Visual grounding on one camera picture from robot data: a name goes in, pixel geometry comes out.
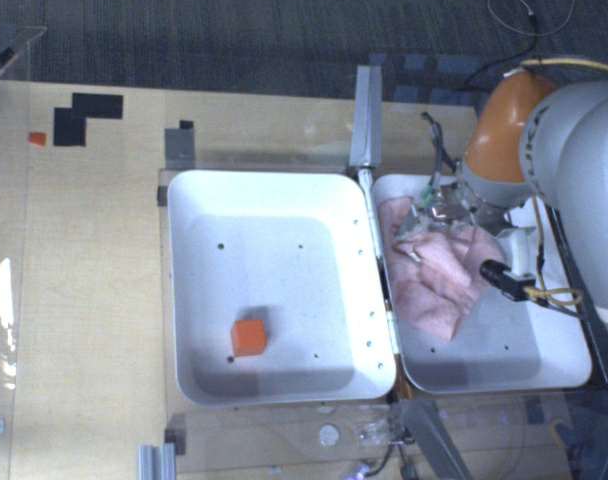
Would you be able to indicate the black cylinder on white bracket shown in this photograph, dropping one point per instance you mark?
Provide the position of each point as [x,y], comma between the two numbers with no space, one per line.
[504,277]

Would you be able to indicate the pink cloth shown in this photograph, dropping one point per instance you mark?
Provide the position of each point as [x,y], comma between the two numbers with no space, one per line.
[429,288]

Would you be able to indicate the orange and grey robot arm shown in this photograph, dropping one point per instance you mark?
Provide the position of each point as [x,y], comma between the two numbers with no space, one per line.
[569,168]

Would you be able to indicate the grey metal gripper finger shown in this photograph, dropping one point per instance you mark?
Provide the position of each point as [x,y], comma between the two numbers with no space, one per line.
[408,224]

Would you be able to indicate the white plastic tray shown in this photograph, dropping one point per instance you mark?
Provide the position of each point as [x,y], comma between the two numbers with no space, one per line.
[284,288]
[499,348]

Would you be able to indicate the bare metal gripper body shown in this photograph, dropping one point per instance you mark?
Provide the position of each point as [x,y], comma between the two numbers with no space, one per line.
[451,212]

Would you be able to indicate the orange cube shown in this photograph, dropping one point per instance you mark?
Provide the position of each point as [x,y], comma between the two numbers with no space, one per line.
[248,337]

